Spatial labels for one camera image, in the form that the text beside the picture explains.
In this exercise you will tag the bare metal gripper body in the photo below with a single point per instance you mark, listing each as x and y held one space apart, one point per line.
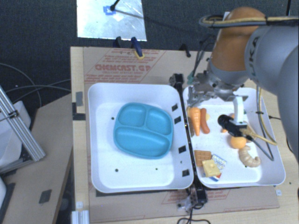
210 84

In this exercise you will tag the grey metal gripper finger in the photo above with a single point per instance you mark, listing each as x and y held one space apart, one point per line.
193 97
204 98

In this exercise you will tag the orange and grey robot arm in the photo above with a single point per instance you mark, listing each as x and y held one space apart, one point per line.
268 55

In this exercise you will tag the small yellow piece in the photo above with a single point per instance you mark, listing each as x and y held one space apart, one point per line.
208 117

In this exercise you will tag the orange carrot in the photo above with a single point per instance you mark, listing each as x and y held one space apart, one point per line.
195 119

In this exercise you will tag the red sausage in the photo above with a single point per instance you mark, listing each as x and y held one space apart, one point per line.
205 122

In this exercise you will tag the thin black rod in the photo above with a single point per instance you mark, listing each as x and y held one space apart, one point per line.
187 125

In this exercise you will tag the white plastic tray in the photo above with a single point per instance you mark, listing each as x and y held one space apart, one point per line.
219 143
105 148

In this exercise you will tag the orange fruit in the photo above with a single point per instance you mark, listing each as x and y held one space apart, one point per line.
237 142

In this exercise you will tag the brown waffle biscuit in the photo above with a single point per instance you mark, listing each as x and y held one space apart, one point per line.
201 156

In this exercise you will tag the white packet blue yellow print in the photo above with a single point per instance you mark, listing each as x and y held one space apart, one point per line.
220 160

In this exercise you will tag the blue divided plate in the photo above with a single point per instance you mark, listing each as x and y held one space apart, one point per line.
142 136

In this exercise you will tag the yellow cheese wedge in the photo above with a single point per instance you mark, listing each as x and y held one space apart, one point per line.
210 168

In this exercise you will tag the beige croissant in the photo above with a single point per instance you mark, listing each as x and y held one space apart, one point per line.
247 158

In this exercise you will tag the red white blue packet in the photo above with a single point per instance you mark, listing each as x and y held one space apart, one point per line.
216 177

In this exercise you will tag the brown cardboard board red print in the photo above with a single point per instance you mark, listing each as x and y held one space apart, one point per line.
116 66

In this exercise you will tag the black cylinder on white bracket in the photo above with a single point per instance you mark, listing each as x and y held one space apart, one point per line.
233 125

